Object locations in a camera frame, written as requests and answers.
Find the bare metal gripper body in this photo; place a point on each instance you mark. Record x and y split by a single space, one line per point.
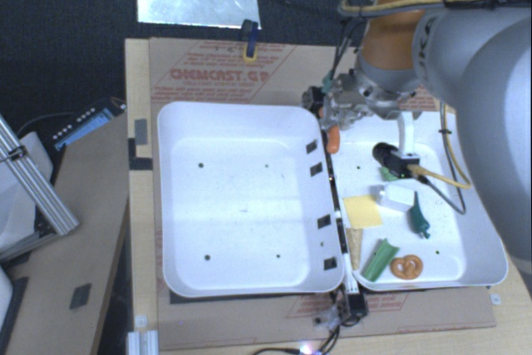
353 95

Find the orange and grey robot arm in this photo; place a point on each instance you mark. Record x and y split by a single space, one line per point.
478 66

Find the brown cardboard board red print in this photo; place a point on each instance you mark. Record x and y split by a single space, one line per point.
216 75

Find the orange sausage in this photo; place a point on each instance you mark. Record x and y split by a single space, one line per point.
333 142

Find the thin black and white rod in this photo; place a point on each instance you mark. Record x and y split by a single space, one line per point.
337 216

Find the brown pretzel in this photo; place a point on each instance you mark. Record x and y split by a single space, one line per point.
406 267

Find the tan ice cream cone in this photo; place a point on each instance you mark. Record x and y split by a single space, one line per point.
355 246

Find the green celery stick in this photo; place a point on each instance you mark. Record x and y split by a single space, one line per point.
379 261

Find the yellow cheese slice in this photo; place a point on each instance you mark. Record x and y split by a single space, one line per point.
362 212

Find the black cylinder on white bracket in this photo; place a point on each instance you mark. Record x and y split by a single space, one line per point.
395 159

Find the white carton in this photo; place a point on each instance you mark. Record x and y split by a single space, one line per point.
397 197

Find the dark green chili pepper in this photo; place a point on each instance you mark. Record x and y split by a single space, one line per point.
417 220

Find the small green toy piece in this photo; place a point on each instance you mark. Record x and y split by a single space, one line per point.
389 175

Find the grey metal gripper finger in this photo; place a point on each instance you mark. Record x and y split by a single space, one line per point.
346 121
327 121

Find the white plastic tray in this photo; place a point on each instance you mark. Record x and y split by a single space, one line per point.
241 199
449 245

